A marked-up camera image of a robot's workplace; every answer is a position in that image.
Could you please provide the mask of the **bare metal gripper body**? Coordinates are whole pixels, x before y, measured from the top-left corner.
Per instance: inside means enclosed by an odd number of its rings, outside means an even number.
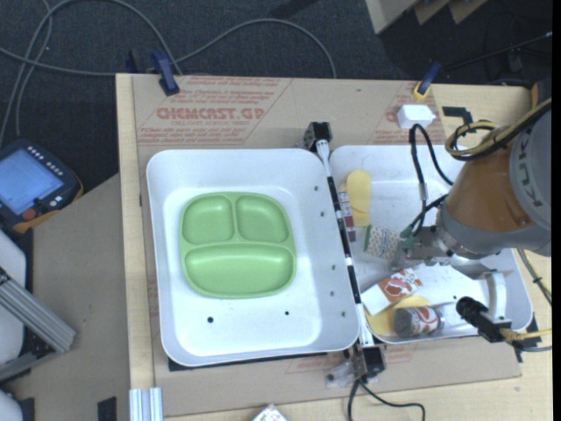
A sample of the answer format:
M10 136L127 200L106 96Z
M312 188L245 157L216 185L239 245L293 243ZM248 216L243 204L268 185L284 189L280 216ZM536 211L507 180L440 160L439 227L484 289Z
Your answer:
M403 262L410 266L451 266L457 271L487 271L483 255L458 243L444 228L423 227L403 241Z

